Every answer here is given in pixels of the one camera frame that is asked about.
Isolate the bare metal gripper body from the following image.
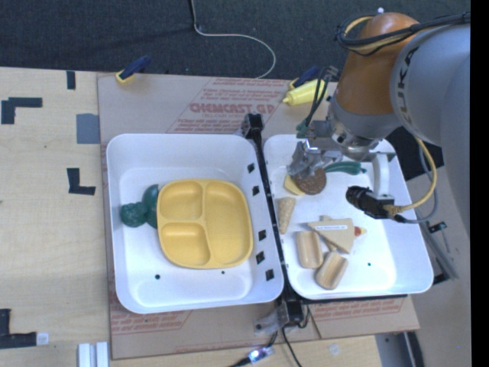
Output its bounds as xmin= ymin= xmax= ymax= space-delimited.
xmin=303 ymin=119 xmax=383 ymax=160

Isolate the brown round biscuit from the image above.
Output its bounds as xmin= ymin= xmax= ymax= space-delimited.
xmin=293 ymin=168 xmax=328 ymax=196

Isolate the yellow wedge slice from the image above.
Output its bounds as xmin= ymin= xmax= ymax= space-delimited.
xmin=283 ymin=174 xmax=306 ymax=196

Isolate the green pea pod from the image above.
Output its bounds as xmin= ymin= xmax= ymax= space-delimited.
xmin=324 ymin=161 xmax=368 ymax=176

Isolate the yellow squeeze bottle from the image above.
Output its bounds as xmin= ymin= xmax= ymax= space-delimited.
xmin=281 ymin=78 xmax=329 ymax=107

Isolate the beige waffle cone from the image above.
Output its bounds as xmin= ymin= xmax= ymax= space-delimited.
xmin=277 ymin=196 xmax=296 ymax=235

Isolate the beige triangular sandwich slice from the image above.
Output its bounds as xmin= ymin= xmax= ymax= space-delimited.
xmin=307 ymin=215 xmax=356 ymax=255

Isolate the beige bread roll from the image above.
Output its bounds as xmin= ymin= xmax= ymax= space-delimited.
xmin=314 ymin=250 xmax=349 ymax=291
xmin=295 ymin=230 xmax=324 ymax=270

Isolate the yellow divided plate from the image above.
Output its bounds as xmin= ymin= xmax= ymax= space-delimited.
xmin=156 ymin=178 xmax=254 ymax=270

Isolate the white plastic tray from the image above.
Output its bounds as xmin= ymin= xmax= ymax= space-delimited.
xmin=263 ymin=134 xmax=435 ymax=300
xmin=105 ymin=133 xmax=285 ymax=315

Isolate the dark green curved piece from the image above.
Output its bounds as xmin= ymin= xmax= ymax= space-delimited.
xmin=141 ymin=183 xmax=160 ymax=229

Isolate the brown cardboard board red print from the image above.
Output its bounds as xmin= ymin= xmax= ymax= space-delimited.
xmin=97 ymin=73 xmax=421 ymax=361

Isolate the green broccoli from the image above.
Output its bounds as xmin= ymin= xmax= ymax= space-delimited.
xmin=120 ymin=201 xmax=149 ymax=229

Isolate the black block with thin wires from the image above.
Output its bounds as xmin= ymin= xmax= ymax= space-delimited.
xmin=280 ymin=298 xmax=307 ymax=327
xmin=242 ymin=112 xmax=265 ymax=140

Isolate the black cylinder on white bracket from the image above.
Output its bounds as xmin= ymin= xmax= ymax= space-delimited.
xmin=345 ymin=153 xmax=397 ymax=220

